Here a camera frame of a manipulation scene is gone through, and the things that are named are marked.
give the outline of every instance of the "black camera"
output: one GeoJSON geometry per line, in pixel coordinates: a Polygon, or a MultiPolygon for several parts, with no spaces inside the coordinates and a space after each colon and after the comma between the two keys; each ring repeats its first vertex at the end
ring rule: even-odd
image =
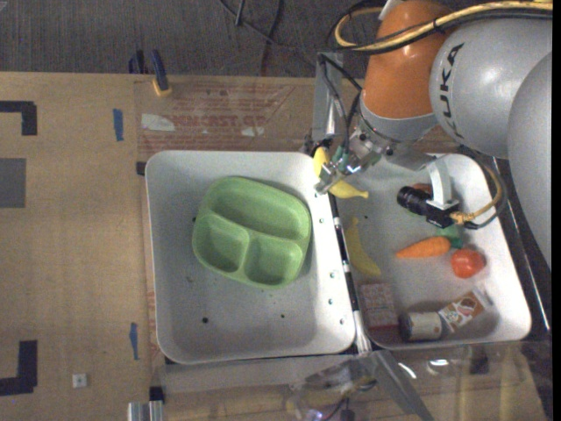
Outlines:
{"type": "Polygon", "coordinates": [[[430,204],[431,195],[424,190],[413,187],[402,187],[397,193],[397,203],[417,215],[423,215],[427,221],[439,228],[445,228],[454,224],[450,214],[458,210],[459,203],[452,205],[446,210],[439,209],[430,204]]]}

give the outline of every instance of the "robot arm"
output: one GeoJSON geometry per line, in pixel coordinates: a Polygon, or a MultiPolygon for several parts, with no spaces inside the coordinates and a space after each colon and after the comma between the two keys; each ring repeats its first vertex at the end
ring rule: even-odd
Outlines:
{"type": "Polygon", "coordinates": [[[340,46],[371,56],[357,127],[323,167],[316,190],[324,193],[385,157],[427,168],[435,189],[430,208],[449,216],[457,202],[447,192],[446,171],[411,148],[440,124],[459,144],[510,159],[522,208],[550,265],[550,0],[454,13],[423,0],[393,1],[374,10],[384,14],[375,43],[344,40],[342,26],[350,18],[335,30],[340,46]]]}

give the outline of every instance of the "red tomato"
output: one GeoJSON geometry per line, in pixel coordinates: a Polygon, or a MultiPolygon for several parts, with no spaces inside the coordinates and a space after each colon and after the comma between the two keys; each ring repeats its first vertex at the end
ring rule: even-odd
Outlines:
{"type": "Polygon", "coordinates": [[[451,265],[457,277],[466,279],[481,271],[485,265],[483,254],[469,248],[461,248],[454,252],[451,257],[451,265]]]}

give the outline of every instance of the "small box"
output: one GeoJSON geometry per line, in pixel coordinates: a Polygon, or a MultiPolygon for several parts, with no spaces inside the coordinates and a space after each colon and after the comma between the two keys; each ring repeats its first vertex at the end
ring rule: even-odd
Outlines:
{"type": "Polygon", "coordinates": [[[359,294],[363,318],[369,331],[398,325],[394,297],[389,284],[362,284],[359,287],[359,294]]]}

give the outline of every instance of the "white tray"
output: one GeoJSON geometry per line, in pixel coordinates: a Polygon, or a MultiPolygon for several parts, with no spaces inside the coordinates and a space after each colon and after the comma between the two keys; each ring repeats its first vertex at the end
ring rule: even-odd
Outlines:
{"type": "Polygon", "coordinates": [[[301,153],[166,151],[146,164],[156,332],[171,360],[194,364],[339,353],[355,337],[327,196],[315,196],[312,160],[301,153]],[[207,188],[243,176],[298,196],[312,217],[299,277],[262,290],[204,268],[191,247],[193,218],[207,188]]]}
{"type": "MultiPolygon", "coordinates": [[[[461,201],[460,210],[475,211],[491,200],[486,178],[475,161],[460,154],[449,154],[444,161],[455,197],[461,201]]],[[[404,343],[392,329],[371,333],[372,341],[388,349],[405,349],[519,340],[529,333],[529,307],[498,219],[477,231],[464,230],[466,243],[485,253],[487,265],[480,274],[460,279],[451,271],[450,254],[419,260],[394,257],[401,247],[436,233],[435,226],[396,202],[401,187],[430,182],[428,172],[411,172],[382,160],[349,182],[369,190],[370,197],[337,200],[343,226],[349,225],[351,217],[358,218],[361,243],[381,268],[383,281],[391,285],[398,313],[438,310],[476,284],[485,287],[494,303],[484,315],[437,342],[404,343]]],[[[357,287],[368,281],[355,270],[353,278],[357,287]]]]}

